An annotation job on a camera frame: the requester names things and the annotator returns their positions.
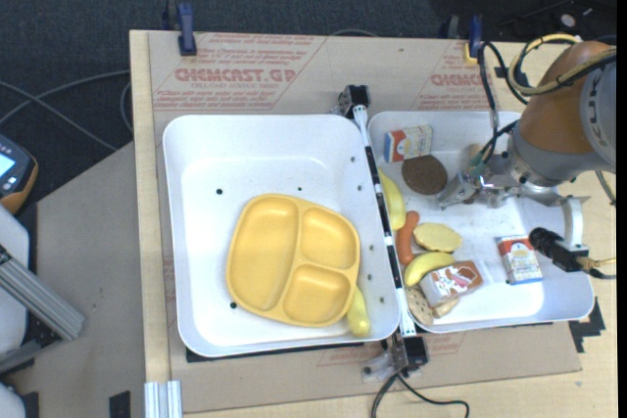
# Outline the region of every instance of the divided yellow plate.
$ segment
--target divided yellow plate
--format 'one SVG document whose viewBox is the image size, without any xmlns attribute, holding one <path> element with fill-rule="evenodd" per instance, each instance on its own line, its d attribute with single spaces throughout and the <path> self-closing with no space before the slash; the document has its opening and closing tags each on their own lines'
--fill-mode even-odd
<svg viewBox="0 0 627 418">
<path fill-rule="evenodd" d="M 238 305 L 307 327 L 347 312 L 360 268 L 360 239 L 341 214 L 296 197 L 251 200 L 235 227 L 226 284 Z"/>
</svg>

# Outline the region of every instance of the yellow banana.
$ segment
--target yellow banana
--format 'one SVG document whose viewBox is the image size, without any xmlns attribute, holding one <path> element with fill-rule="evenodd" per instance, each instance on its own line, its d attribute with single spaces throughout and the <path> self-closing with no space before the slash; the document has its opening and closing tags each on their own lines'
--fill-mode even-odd
<svg viewBox="0 0 627 418">
<path fill-rule="evenodd" d="M 362 291 L 357 286 L 351 301 L 351 306 L 346 312 L 346 320 L 349 323 L 349 329 L 355 336 L 365 336 L 370 331 L 370 319 L 365 309 L 365 300 Z"/>
<path fill-rule="evenodd" d="M 398 230 L 403 228 L 405 218 L 407 217 L 403 194 L 392 179 L 386 176 L 381 169 L 378 169 L 378 171 L 381 187 L 383 188 L 385 206 L 388 209 L 388 216 L 390 216 L 390 227 L 392 230 Z"/>
<path fill-rule="evenodd" d="M 405 269 L 405 285 L 413 286 L 429 272 L 453 263 L 455 263 L 455 259 L 451 253 L 428 251 L 417 255 Z"/>
</svg>

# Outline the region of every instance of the brown disc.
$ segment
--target brown disc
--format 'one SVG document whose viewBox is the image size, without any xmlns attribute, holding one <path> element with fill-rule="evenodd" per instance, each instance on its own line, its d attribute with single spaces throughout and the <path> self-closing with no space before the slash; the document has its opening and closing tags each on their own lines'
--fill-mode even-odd
<svg viewBox="0 0 627 418">
<path fill-rule="evenodd" d="M 433 156 L 406 159 L 403 161 L 402 174 L 408 186 L 421 195 L 441 192 L 449 179 L 442 163 Z"/>
</svg>

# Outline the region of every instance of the blue clamp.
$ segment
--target blue clamp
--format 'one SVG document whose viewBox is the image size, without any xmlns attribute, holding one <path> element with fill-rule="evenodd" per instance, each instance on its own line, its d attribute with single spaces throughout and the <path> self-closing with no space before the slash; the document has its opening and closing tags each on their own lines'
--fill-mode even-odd
<svg viewBox="0 0 627 418">
<path fill-rule="evenodd" d="M 481 47 L 481 16 L 474 15 L 470 22 L 468 42 L 464 48 L 464 56 L 469 62 L 477 63 L 479 47 Z"/>
<path fill-rule="evenodd" d="M 194 15 L 192 5 L 187 3 L 176 6 L 176 16 L 180 35 L 178 37 L 178 51 L 181 56 L 196 56 L 196 39 L 194 38 Z"/>
</svg>

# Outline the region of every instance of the orange object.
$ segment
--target orange object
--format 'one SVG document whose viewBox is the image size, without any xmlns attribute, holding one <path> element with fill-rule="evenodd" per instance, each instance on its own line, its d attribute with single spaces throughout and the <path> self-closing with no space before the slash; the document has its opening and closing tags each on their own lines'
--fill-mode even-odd
<svg viewBox="0 0 627 418">
<path fill-rule="evenodd" d="M 405 225 L 396 232 L 396 253 L 399 256 L 399 261 L 403 265 L 409 265 L 413 260 L 411 235 L 419 220 L 420 214 L 418 214 L 417 211 L 408 211 L 405 218 Z"/>
</svg>

